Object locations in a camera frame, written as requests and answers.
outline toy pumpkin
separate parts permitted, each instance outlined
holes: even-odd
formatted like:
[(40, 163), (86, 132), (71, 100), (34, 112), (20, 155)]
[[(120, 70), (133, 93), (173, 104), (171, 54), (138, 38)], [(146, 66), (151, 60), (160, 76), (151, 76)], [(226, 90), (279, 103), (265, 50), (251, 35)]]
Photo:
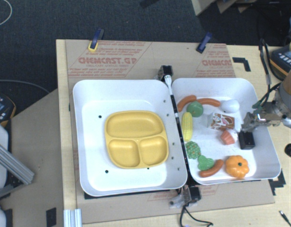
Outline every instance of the toy pumpkin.
[(248, 162), (242, 156), (230, 156), (226, 162), (226, 172), (237, 178), (244, 178), (249, 172)]

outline white egg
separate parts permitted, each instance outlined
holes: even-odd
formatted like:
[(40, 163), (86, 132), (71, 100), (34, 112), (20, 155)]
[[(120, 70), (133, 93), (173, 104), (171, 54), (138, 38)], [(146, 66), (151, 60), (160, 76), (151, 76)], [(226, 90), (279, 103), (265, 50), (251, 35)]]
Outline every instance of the white egg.
[(240, 109), (240, 104), (236, 99), (227, 100), (221, 103), (221, 110), (225, 113), (236, 113)]

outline wooden table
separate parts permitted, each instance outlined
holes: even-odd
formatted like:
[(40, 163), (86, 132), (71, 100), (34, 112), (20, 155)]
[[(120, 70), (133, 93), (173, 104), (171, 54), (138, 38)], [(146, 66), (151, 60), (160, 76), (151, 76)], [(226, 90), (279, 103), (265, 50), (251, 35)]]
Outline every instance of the wooden table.
[[(246, 72), (243, 64), (234, 63), (233, 68), (237, 78), (244, 78), (250, 81), (255, 87), (257, 97), (261, 98), (267, 90), (265, 82), (265, 72), (260, 61), (257, 46), (227, 46), (230, 57), (246, 58), (251, 67), (251, 72)], [(65, 210), (77, 208), (75, 193), (75, 177), (73, 165), (73, 151), (71, 141), (71, 116), (69, 112), (69, 88), (67, 78), (67, 57), (65, 40), (56, 41), (57, 66), (58, 66), (58, 91), (59, 109), (61, 124), (61, 148), (62, 148), (62, 179), (63, 179), (63, 204)], [(273, 85), (279, 81), (272, 75)], [(212, 210), (197, 212), (195, 218), (208, 220), (214, 226), (288, 226), (281, 217), (279, 211), (282, 210), (291, 221), (291, 158), (284, 153), (284, 148), (291, 143), (291, 129), (280, 125), (269, 127), (273, 143), (275, 145), (286, 185), (276, 189), (275, 204), (234, 208), (227, 210)], [(199, 226), (187, 215), (183, 222), (190, 226)], [(117, 222), (102, 222), (83, 225), (87, 227), (148, 227), (148, 226), (179, 226), (178, 215), (166, 215), (159, 217), (137, 218), (121, 220)]]

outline yellow corn cob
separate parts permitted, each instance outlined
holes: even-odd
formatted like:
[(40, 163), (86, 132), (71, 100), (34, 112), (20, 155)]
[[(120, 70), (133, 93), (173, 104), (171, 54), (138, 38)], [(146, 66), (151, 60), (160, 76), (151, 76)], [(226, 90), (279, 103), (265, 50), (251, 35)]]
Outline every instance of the yellow corn cob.
[(193, 136), (193, 117), (190, 112), (182, 116), (182, 134), (184, 141), (190, 141)]

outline blue clamp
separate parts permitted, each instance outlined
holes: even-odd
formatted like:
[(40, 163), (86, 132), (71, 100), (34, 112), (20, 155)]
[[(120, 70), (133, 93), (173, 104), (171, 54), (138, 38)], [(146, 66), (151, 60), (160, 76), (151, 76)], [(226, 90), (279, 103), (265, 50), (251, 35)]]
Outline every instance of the blue clamp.
[(198, 47), (196, 48), (196, 51), (198, 51), (199, 53), (203, 53), (206, 44), (209, 42), (209, 40), (212, 38), (212, 34), (210, 32), (207, 32), (205, 37), (201, 40), (200, 44), (198, 45)]
[(94, 53), (98, 47), (98, 40), (101, 40), (104, 35), (104, 29), (97, 29), (95, 32), (93, 40), (88, 45), (88, 50), (92, 53)]

